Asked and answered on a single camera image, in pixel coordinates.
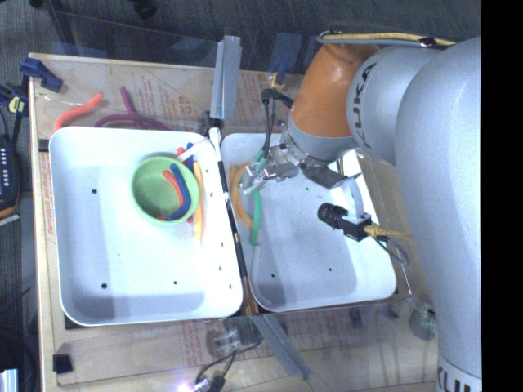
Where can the white plastic tray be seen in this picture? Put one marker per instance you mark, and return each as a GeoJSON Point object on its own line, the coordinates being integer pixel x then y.
{"type": "Point", "coordinates": [122, 259]}
{"type": "Point", "coordinates": [310, 259]}

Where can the brown cardboard board red print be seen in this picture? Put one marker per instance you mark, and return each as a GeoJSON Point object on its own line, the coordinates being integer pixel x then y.
{"type": "Point", "coordinates": [122, 341]}

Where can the green bowl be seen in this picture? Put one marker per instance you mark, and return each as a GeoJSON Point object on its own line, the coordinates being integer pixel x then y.
{"type": "Point", "coordinates": [153, 190]}

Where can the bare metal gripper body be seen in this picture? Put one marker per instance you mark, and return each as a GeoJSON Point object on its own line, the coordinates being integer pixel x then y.
{"type": "Point", "coordinates": [282, 167]}

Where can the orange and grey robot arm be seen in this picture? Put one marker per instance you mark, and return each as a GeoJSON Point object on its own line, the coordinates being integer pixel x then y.
{"type": "Point", "coordinates": [433, 145]}

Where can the black cylinder on white bracket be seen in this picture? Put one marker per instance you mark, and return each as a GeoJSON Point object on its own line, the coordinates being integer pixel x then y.
{"type": "Point", "coordinates": [345, 221]}

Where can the thin black and white rod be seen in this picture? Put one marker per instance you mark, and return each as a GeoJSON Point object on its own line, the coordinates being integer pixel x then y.
{"type": "Point", "coordinates": [231, 219]}

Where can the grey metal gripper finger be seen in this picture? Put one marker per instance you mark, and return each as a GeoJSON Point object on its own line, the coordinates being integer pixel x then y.
{"type": "Point", "coordinates": [258, 180]}
{"type": "Point", "coordinates": [244, 185]}

